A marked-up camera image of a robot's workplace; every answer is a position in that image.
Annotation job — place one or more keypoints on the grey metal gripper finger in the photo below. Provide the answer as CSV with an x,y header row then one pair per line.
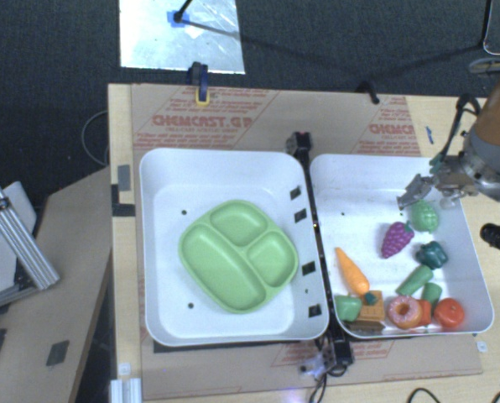
x,y
422,183
407,200

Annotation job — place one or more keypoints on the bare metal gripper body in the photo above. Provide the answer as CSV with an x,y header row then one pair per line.
x,y
453,179

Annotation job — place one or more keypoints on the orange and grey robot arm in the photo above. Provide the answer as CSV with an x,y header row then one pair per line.
x,y
495,116

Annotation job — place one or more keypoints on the light green grapes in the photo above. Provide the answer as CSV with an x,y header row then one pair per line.
x,y
424,217

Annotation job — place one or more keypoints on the purple grapes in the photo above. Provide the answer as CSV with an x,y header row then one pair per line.
x,y
396,239

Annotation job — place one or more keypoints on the white plastic tray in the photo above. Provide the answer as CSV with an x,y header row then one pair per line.
x,y
359,208
170,275

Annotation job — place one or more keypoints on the dark green pepper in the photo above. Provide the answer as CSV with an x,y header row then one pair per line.
x,y
432,255

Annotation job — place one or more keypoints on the green cucumber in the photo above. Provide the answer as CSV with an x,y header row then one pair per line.
x,y
414,281

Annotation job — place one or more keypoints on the orange carrot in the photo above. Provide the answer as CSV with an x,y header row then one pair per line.
x,y
352,273

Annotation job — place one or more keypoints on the thin black rod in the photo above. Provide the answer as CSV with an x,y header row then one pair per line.
x,y
316,225

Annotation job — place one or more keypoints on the short green cylinder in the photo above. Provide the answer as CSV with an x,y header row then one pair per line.
x,y
432,293

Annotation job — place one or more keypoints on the small dark green piece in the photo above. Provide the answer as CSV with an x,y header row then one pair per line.
x,y
370,298

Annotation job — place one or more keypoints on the pink frosted doughnut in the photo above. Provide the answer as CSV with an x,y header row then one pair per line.
x,y
404,312

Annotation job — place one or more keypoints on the orange block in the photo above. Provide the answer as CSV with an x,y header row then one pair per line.
x,y
426,312

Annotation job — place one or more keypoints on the brown waffle biscuit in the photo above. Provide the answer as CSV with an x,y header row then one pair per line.
x,y
371,313

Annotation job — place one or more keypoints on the orange tomato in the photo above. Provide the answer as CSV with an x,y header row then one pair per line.
x,y
449,313

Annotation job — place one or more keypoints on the light green pepper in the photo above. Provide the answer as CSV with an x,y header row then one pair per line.
x,y
347,307

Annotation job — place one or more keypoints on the brown cardboard board red print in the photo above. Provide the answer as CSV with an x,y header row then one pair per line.
x,y
254,116

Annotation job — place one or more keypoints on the green divided plate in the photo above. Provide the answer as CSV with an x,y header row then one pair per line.
x,y
233,263

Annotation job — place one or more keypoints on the black cylinder on white bracket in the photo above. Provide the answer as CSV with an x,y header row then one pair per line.
x,y
498,237

